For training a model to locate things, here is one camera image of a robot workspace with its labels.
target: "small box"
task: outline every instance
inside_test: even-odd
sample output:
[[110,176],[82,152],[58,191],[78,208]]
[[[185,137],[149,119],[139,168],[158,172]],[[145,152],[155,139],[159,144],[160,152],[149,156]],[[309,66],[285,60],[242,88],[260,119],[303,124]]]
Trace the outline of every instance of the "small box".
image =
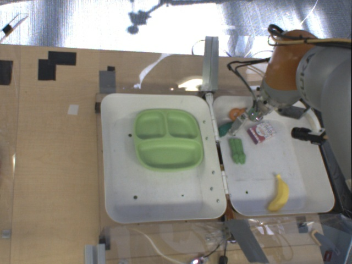
[[262,122],[249,128],[247,133],[255,144],[259,144],[275,135],[276,131],[269,122]]

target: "toy banana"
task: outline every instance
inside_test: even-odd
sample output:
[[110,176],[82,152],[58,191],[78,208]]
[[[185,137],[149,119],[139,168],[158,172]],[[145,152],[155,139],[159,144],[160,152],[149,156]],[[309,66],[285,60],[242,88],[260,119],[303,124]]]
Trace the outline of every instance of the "toy banana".
[[288,201],[288,196],[290,193],[288,185],[281,179],[281,175],[277,174],[277,193],[276,197],[270,202],[268,209],[270,211],[278,211],[282,208]]

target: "wooden table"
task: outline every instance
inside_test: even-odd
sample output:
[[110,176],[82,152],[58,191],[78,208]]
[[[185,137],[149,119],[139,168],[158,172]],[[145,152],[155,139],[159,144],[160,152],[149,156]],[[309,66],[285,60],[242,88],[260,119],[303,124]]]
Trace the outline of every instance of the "wooden table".
[[[76,65],[57,65],[55,81],[39,81],[38,60],[47,59],[48,51],[76,52]],[[12,229],[9,239],[0,239],[1,264],[84,263],[84,246],[96,245],[106,225],[125,232],[116,236],[116,242],[124,244],[129,239],[128,263],[172,263],[160,256],[140,231],[169,258],[186,262],[199,253],[196,245],[194,251],[188,247],[192,253],[176,253],[161,238],[159,224],[125,227],[104,219],[95,113],[99,71],[115,67],[118,92],[194,94],[178,89],[178,84],[190,76],[201,76],[200,56],[168,56],[148,73],[141,90],[133,88],[139,83],[140,73],[160,56],[0,46],[0,60],[13,61],[11,84],[0,86],[0,230]],[[248,95],[240,80],[226,68],[232,60],[219,60],[220,94]],[[243,73],[252,85],[261,82],[257,72],[247,69]],[[69,114],[71,105],[79,106],[77,113]],[[318,220],[317,216],[308,218]],[[189,236],[193,224],[172,226],[173,238],[181,241]],[[293,230],[285,235],[287,241],[258,232],[256,236],[265,244],[268,258],[277,263],[290,252],[290,263],[322,263],[319,247],[308,234]],[[229,245],[228,250],[229,263],[247,263],[238,244]],[[217,263],[219,253],[212,255],[212,263]],[[114,251],[108,252],[107,258],[108,264],[120,259]]]

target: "black tape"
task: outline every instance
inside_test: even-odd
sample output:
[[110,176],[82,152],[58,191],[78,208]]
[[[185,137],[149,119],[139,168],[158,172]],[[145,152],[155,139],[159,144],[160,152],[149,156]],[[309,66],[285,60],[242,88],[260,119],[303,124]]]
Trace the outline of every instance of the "black tape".
[[49,64],[76,65],[76,55],[74,52],[49,51]]
[[10,85],[12,79],[12,60],[0,60],[0,85]]
[[38,60],[38,80],[56,80],[56,66],[48,59]]
[[10,26],[10,25],[8,24],[8,25],[6,25],[6,26],[2,29],[2,31],[3,31],[6,35],[9,35],[9,34],[11,33],[11,31],[13,31],[13,28],[12,28],[12,26]]

